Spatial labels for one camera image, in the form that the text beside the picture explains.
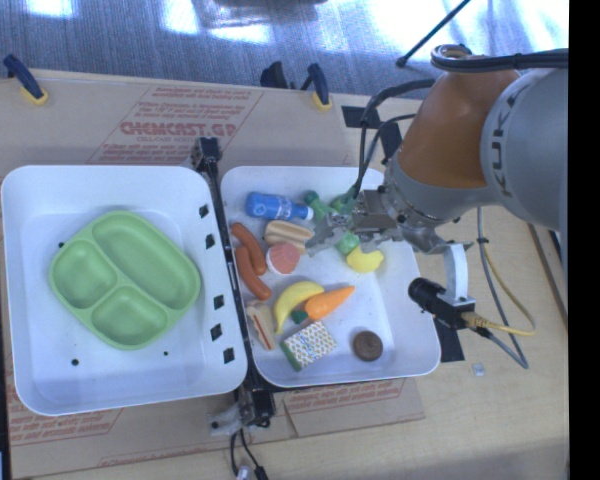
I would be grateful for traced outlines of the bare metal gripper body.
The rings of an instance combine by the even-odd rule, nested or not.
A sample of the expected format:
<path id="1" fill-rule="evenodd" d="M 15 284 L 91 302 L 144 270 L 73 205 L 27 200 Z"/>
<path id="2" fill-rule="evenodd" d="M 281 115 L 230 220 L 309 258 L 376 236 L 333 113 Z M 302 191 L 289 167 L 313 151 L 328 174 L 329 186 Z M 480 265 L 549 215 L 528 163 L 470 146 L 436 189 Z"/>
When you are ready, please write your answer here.
<path id="1" fill-rule="evenodd" d="M 441 224 L 396 193 L 378 187 L 359 193 L 348 229 L 359 238 L 364 253 L 378 249 L 384 242 L 405 242 L 416 252 L 442 254 L 449 243 L 436 232 Z"/>

